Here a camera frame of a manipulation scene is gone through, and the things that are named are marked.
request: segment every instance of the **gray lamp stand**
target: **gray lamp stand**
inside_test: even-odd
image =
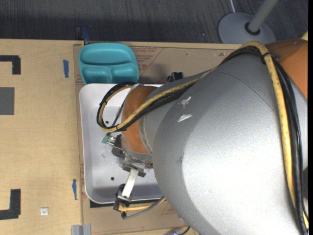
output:
[[[264,0],[255,16],[248,13],[230,13],[219,23],[219,36],[224,44],[244,44],[259,41],[268,44],[276,41],[272,30],[264,23],[279,0]]]

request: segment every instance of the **cardboard surface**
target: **cardboard surface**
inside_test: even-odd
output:
[[[217,66],[239,45],[220,44],[173,44],[125,42],[134,51],[139,72],[139,82],[145,84],[163,84],[172,72],[180,71],[191,76]],[[79,91],[84,86],[78,66],[78,54],[82,46],[74,46],[74,66],[76,85],[76,104],[79,109]],[[81,137],[81,120],[77,115],[78,132]],[[90,223],[92,234],[145,234],[163,235],[176,227],[186,226],[175,210],[165,202],[150,212],[130,220],[123,220],[119,212],[112,207],[90,208],[90,202],[84,189],[84,161],[82,139],[79,139],[81,184],[84,223]]]
[[[83,222],[75,43],[0,40],[0,53],[19,55],[22,69],[13,75],[12,63],[0,62],[0,87],[15,88],[14,115],[0,115],[0,210],[9,209],[10,190],[21,189],[21,214],[0,220],[0,234],[69,235],[72,225]],[[42,207],[48,215],[41,215]]]

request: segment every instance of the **teal foam object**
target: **teal foam object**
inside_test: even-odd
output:
[[[78,57],[85,84],[138,82],[139,69],[134,52],[120,43],[96,43],[84,46]]]

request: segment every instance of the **lamp base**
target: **lamp base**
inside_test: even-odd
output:
[[[258,41],[262,44],[276,42],[272,30],[263,23],[259,34],[250,34],[245,25],[249,23],[253,15],[248,13],[230,13],[224,16],[219,23],[219,36],[224,44],[245,44],[250,41]]]

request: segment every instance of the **gray carpet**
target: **gray carpet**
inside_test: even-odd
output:
[[[233,0],[237,12],[254,14],[263,0]],[[309,0],[280,0],[266,23],[278,40],[308,30]],[[0,0],[0,38],[75,39],[89,26],[103,41],[220,43],[219,20],[229,0]]]

